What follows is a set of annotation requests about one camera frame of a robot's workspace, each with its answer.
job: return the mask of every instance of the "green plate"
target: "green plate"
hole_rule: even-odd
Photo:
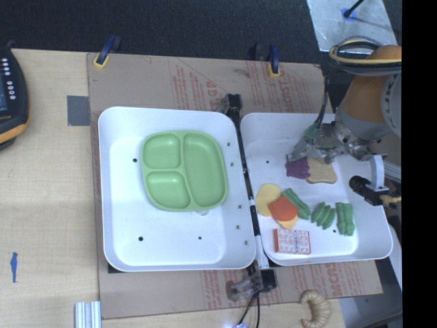
[[[145,191],[159,209],[207,210],[227,197],[225,162],[217,142],[199,131],[148,136],[141,149]]]

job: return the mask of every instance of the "wooden table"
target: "wooden table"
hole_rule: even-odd
[[[88,96],[87,53],[13,50],[31,124],[0,151],[0,327],[74,327],[74,304],[99,300],[89,126],[68,126],[67,96]],[[10,261],[17,253],[16,282]],[[339,300],[327,328],[342,328]],[[103,320],[102,327],[233,327],[244,308]],[[256,323],[256,307],[245,321]],[[299,303],[261,307],[260,327],[302,327]]]

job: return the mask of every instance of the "black surface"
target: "black surface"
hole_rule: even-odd
[[[383,2],[401,45],[402,0]],[[120,53],[246,59],[260,42],[280,62],[325,63],[306,0],[0,0],[0,11],[0,44],[22,49],[98,52],[114,33]],[[336,107],[351,78],[330,75]]]

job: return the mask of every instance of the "blue clamp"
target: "blue clamp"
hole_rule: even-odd
[[[114,53],[118,50],[121,38],[111,34],[104,43],[101,52],[94,58],[93,65],[97,69],[103,69],[109,60],[109,53]]]
[[[268,49],[268,71],[271,77],[279,77],[281,73],[279,72],[279,55],[278,49],[274,44],[270,44],[270,48]]]

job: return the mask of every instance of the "silver metal panel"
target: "silver metal panel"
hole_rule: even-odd
[[[397,45],[389,17],[382,0],[364,0],[349,18],[344,10],[358,0],[307,0],[319,50],[329,49],[350,36],[367,36],[381,44]],[[357,50],[369,53],[369,50]]]

